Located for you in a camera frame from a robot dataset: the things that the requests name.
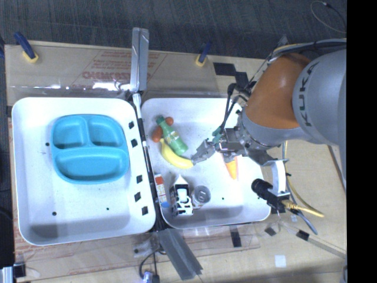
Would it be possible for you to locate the white and orange carton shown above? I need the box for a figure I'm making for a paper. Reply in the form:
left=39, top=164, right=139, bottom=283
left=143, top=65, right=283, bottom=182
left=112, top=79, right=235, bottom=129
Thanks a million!
left=153, top=173, right=171, bottom=209

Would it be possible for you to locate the black cylinder on white bracket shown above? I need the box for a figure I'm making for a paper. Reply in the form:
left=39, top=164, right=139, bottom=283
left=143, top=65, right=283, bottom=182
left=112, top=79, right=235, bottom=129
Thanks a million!
left=250, top=157, right=292, bottom=215

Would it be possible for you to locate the orange carrot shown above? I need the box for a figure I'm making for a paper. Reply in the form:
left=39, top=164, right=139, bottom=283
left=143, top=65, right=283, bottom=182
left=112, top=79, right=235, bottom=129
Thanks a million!
left=223, top=155, right=239, bottom=180

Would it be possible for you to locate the small silver can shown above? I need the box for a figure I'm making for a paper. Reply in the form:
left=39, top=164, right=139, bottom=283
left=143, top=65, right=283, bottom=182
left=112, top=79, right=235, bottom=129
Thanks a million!
left=191, top=185, right=212, bottom=209

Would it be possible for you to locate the yellow banana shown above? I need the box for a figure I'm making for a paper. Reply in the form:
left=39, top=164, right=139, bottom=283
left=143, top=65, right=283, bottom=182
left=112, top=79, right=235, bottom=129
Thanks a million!
left=160, top=138, right=194, bottom=170

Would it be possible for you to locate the thin black and white rod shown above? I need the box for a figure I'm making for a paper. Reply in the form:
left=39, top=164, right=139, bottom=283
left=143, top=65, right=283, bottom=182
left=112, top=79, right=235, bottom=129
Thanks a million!
left=132, top=92, right=162, bottom=231

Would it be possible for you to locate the green plastic bottle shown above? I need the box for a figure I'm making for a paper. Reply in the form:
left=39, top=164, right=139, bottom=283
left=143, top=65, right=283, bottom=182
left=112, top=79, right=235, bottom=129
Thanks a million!
left=155, top=115, right=189, bottom=156

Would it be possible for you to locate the black and white milk carton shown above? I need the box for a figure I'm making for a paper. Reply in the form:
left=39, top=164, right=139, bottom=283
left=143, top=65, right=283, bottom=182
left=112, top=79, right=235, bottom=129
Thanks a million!
left=169, top=175, right=194, bottom=218

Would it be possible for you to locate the white plastic tray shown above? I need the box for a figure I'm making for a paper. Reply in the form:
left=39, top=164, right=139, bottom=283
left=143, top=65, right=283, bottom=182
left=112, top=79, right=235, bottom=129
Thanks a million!
left=140, top=97, right=272, bottom=230
left=11, top=96, right=157, bottom=246

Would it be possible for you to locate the blue divided plate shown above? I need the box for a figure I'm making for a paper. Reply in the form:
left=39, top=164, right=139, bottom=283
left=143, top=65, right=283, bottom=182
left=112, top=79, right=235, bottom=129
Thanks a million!
left=50, top=113, right=131, bottom=185

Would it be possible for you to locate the brown cardboard board red print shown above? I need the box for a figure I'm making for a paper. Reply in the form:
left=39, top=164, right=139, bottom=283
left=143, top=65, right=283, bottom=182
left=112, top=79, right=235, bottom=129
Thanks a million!
left=4, top=40, right=262, bottom=281

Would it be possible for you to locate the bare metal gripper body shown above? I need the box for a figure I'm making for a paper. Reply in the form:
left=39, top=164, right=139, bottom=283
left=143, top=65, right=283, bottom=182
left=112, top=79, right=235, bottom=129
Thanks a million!
left=216, top=127, right=252, bottom=157

